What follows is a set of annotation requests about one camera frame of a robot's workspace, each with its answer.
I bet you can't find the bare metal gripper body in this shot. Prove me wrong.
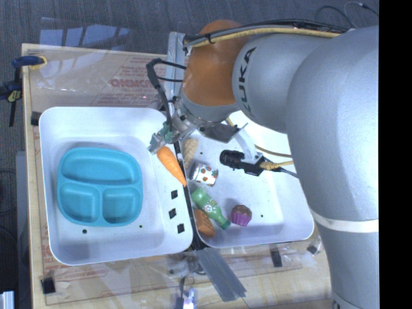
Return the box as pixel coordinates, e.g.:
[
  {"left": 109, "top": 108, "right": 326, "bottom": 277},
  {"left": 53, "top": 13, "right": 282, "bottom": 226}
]
[{"left": 160, "top": 107, "right": 200, "bottom": 145}]

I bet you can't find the orange carrot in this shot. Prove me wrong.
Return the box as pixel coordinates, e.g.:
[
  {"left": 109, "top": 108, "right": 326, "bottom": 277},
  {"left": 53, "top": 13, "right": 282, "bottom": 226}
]
[{"left": 156, "top": 145, "right": 188, "bottom": 187}]

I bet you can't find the beige waffle cone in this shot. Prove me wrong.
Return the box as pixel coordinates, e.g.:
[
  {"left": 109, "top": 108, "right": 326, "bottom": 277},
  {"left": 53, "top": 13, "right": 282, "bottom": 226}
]
[{"left": 182, "top": 137, "right": 199, "bottom": 171}]

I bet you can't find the white plastic tray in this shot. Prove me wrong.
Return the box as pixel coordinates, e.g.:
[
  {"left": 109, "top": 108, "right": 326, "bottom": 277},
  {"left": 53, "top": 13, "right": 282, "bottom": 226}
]
[
  {"left": 38, "top": 106, "right": 194, "bottom": 267},
  {"left": 178, "top": 108, "right": 315, "bottom": 249}
]

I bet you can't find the white can with red print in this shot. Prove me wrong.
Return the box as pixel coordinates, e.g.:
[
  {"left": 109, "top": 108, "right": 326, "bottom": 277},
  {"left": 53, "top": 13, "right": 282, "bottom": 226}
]
[{"left": 189, "top": 162, "right": 220, "bottom": 187}]

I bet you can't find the blue divided plate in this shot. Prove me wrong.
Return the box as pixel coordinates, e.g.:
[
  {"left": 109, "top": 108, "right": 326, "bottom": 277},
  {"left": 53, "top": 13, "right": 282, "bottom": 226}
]
[{"left": 57, "top": 147, "right": 144, "bottom": 228}]

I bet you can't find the green bottle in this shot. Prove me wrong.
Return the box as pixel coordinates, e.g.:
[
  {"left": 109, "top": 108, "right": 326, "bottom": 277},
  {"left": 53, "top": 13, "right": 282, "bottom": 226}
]
[{"left": 190, "top": 187, "right": 232, "bottom": 230}]

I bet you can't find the brown bread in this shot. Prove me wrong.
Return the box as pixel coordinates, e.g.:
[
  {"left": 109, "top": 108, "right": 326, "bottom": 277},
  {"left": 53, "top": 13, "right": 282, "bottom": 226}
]
[{"left": 193, "top": 208, "right": 216, "bottom": 239}]

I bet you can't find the brown cardboard board red print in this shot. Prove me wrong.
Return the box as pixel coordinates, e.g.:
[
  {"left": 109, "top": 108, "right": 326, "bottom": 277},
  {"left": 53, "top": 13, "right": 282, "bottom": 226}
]
[{"left": 21, "top": 42, "right": 332, "bottom": 309}]

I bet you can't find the purple cupcake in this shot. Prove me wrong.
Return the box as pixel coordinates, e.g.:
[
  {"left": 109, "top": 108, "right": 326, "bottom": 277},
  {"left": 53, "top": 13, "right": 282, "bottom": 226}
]
[{"left": 230, "top": 204, "right": 253, "bottom": 228}]

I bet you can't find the black cylinder on white bracket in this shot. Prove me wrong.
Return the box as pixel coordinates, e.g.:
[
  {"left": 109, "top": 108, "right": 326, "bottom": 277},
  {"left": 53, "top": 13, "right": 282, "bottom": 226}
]
[{"left": 220, "top": 129, "right": 274, "bottom": 176}]

